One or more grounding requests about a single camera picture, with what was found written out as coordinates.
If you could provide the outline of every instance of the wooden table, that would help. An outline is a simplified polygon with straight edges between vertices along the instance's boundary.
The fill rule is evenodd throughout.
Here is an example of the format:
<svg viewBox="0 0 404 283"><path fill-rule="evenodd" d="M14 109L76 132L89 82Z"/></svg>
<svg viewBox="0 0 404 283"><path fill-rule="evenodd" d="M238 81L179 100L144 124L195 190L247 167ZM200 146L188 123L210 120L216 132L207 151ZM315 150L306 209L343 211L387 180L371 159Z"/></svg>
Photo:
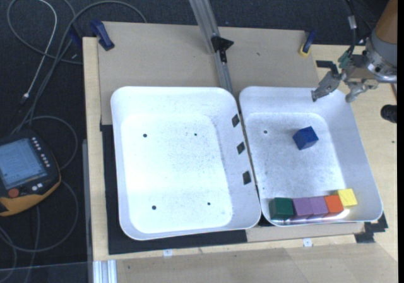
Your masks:
<svg viewBox="0 0 404 283"><path fill-rule="evenodd" d="M240 264L234 262L234 257L232 258L229 254L231 253L232 255L238 255L239 260L243 259L244 265L250 264L252 266L245 268L243 271L247 277L249 273L251 275L262 275L265 277L269 267L260 267L257 269L254 267L255 265L253 265L257 264L257 251L259 251L262 257L275 257L279 260L284 259L285 261L279 265L281 267L287 268L290 264L294 264L296 272L291 275L297 275L294 276L295 279L300 277L303 273L301 277L303 278L302 282L317 282L314 278L313 280L310 278L310 270L314 270L312 268L314 265L307 267L304 263L307 259L312 259L312 264L315 264L316 260L317 262L320 260L326 262L325 254L332 252L333 257L340 255L341 260L344 260L344 262L347 262L349 257L353 257L355 260L359 261L360 257L364 257L363 260L360 261L362 262L361 264L382 262L385 264L382 272L383 275L387 275L387 272L389 272L388 275L396 275L398 268L396 125L380 117L380 110L383 105L396 104L396 97L391 90L391 86L387 84L381 85L376 90L370 90L360 95L359 98L352 103L353 113L355 114L364 148L377 187L379 188L381 199L384 203L384 214L389 225L386 232L375 234L376 244L364 246L364 244L356 243L354 234L364 231L363 223L322 224L319 226L298 227L254 227L247 230L248 243L172 250L170 251L170 255L173 256L169 258L169 261L168 258L162 257L164 251L161 250L110 255L107 246L107 214L105 209L104 165L100 120L102 120L104 124L110 123L110 116L107 112L108 104L106 104L106 102L109 101L108 96L111 94L111 90L122 85L122 81L114 79L114 74L122 73L122 69L126 69L125 66L129 64L128 62L131 64L131 69L136 69L139 65L145 65L143 68L148 70L153 67L159 69L159 67L156 66L158 64L155 62L163 61L168 67L172 64L172 69L176 71L181 69L181 64L178 62L188 62L189 55L192 55L192 53L196 53L191 61L194 62L197 67L199 64L201 66L211 64L211 68L213 69L214 67L213 61L207 53L203 52L204 46L202 42L199 42L198 36L196 36L199 30L195 26L119 23L105 23L105 26L112 41L116 42L116 48L119 48L112 57L107 56L107 53L100 50L101 47L98 46L97 39L89 37L83 40L90 209L94 261L117 260L119 282L135 282L135 278L148 278L150 279L148 282L154 282L157 281L159 277L166 278L164 273L170 273L170 275L173 275L173 279L179 279L179 277L185 279L193 277L193 279L196 279L199 277L202 281L202 278L207 279L202 270L204 266L207 266L206 258L203 256L206 254L211 256L215 255L212 256L215 262L208 262L207 264L210 264L212 267L218 266L221 268L224 266L227 269L230 268L236 274L240 270ZM133 28L136 33L125 32L125 30L131 28ZM133 34L133 38L137 42L133 45L134 47L129 46L132 44L128 44L128 42L132 41L131 34ZM346 50L346 46L313 45L311 55L307 58L303 58L297 54L297 50L305 37L304 33L300 31L222 28L221 34L223 37L229 39L233 37L236 44L242 44L228 51L229 68L233 68L233 70L230 70L230 76L232 77L235 91L239 91L240 88L248 85L245 82L245 77L247 77L249 83L254 82L254 75L247 75L243 70L243 66L248 66L247 64L251 62L254 63L254 69L250 69L250 73L257 73L256 79L259 80L259 85L286 86L285 84L287 84L296 87L316 87L318 77L322 78L326 71L316 69L314 60L321 59L336 62L340 54ZM166 44L163 49L160 48L159 51L156 51L156 48L158 49L159 44L161 44L158 40L163 40L164 38L170 39L170 43ZM155 47L150 47L150 42L155 42ZM185 49L184 46L181 45L183 42L187 44ZM143 46L142 44L149 45L143 49L140 48ZM167 60L167 53L170 52L175 53L172 62L169 62L169 59ZM154 61L152 59L145 59L145 57L154 57ZM270 74L265 71L269 65L274 68L270 68ZM293 75L293 73L301 73L301 71L297 70L297 65L304 71L302 76L298 75L296 77L296 75ZM106 73L105 69L109 66L113 72L111 72L110 78L103 80ZM191 78L195 76L195 79L197 79L200 85L206 85L205 82L210 82L211 86L215 86L218 80L215 77L215 70L213 69L212 71L213 72L207 73L208 75L206 75L206 73L198 74L199 72L196 68L185 77ZM267 81L263 80L262 73L269 76ZM143 81L141 78L139 79L137 75L136 78L129 76L125 82L129 85L154 85L152 71L145 76ZM340 85L340 90L348 93L347 87L344 84ZM310 238L310 240L306 240L305 243L314 246L310 251L307 251L307 248L304 248L305 251L301 250L304 244L304 238ZM369 255L372 253L376 253L375 259L370 260ZM182 268L183 270L173 270L167 262L171 262L172 267L176 266L176 268ZM156 270L156 268L146 266L146 264L150 265L152 263L158 263L159 268ZM185 270L187 266L195 267L194 272L191 273ZM357 276L357 274L353 274L353 269L345 270L353 276ZM218 277L216 279L219 278L224 282L232 282L231 279L222 274L222 271L218 270ZM327 273L327 271L325 271L323 274L328 276L331 272ZM349 277L347 277L346 281L356 282L356 280L349 280Z"/></svg>

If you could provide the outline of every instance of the display screen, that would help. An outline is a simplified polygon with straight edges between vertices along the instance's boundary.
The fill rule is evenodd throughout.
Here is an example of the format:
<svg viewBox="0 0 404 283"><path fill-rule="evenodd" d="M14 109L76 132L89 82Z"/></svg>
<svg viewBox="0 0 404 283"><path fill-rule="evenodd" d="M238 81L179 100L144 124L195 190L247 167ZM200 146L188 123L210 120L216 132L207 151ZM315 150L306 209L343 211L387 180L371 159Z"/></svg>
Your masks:
<svg viewBox="0 0 404 283"><path fill-rule="evenodd" d="M0 178L6 189L46 175L29 139L0 146Z"/></svg>

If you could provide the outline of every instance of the white tray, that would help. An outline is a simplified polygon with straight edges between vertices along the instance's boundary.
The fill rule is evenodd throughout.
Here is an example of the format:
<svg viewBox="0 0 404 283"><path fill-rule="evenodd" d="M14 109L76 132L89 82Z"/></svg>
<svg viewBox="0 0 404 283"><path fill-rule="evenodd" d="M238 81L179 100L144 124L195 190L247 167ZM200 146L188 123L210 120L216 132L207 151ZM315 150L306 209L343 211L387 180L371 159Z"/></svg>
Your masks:
<svg viewBox="0 0 404 283"><path fill-rule="evenodd" d="M383 211L350 104L336 90L313 102L311 88L248 87L240 106L265 218L277 226L373 221ZM299 150L293 135L312 126L319 140ZM271 220L275 197L301 198L352 188L358 205L337 217Z"/></svg>
<svg viewBox="0 0 404 283"><path fill-rule="evenodd" d="M111 108L119 220L129 237L257 224L261 209L231 94L221 88L123 87L114 92Z"/></svg>

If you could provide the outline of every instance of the purple cube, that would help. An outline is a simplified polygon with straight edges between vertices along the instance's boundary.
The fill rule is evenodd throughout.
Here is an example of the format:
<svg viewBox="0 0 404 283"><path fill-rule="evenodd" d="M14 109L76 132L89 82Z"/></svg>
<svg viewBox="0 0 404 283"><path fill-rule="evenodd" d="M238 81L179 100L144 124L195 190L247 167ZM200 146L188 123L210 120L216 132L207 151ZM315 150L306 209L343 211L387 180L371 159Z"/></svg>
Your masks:
<svg viewBox="0 0 404 283"><path fill-rule="evenodd" d="M293 139L299 150L309 148L318 141L318 137L312 127L298 130Z"/></svg>
<svg viewBox="0 0 404 283"><path fill-rule="evenodd" d="M291 220L303 220L313 215L309 198L296 198L292 202L295 215Z"/></svg>
<svg viewBox="0 0 404 283"><path fill-rule="evenodd" d="M309 201L313 212L313 215L310 217L310 219L323 218L326 214L328 214L326 200L323 196L311 197L309 198Z"/></svg>

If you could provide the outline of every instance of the dark floor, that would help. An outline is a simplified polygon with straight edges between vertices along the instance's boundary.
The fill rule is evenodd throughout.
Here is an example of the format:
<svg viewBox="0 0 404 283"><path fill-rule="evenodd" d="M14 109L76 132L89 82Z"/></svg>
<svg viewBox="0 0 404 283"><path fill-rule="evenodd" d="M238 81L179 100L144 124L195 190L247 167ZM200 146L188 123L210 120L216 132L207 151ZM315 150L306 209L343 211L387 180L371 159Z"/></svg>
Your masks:
<svg viewBox="0 0 404 283"><path fill-rule="evenodd" d="M0 137L7 136L18 126L31 101L20 106L21 96L29 87L41 55L23 45L11 33L7 22L7 10L12 0L0 0ZM72 18L72 12L62 0L46 0L57 12L58 28L50 53L56 53L64 29ZM104 0L68 0L76 12L85 6ZM188 0L119 0L138 8L150 23L194 25L196 21ZM381 14L387 0L353 0L359 24L358 40L369 34ZM280 28L291 30L316 30L317 44L350 45L351 32L347 23L347 11L342 0L211 0L219 26ZM52 32L53 15L44 4L34 0L19 0L11 8L12 27L29 44L45 49ZM134 11L117 4L97 6L86 12L77 22L80 37L91 36L91 19L109 21L135 21L141 18ZM65 55L70 61L81 61L81 49L74 44ZM38 91L52 60L46 59L33 96ZM63 170L62 178L76 193L80 204L78 225L63 244L46 253L35 255L35 265L53 265L86 262L86 236L84 216L83 161L81 143L86 138L83 70L79 64L61 63L38 101L35 116L55 116L68 122L76 131L80 149L72 163ZM73 152L74 140L67 127L53 119L34 122L35 129L48 142L60 164ZM41 229L39 247L58 242L74 219L73 198L61 186L40 204ZM1 218L4 229L18 246L32 248L35 242L37 218L34 209L12 217ZM27 266L30 254L18 252L17 267ZM12 249L0 240L0 268L13 266ZM72 276L72 282L78 280ZM48 278L48 282L60 282Z"/></svg>

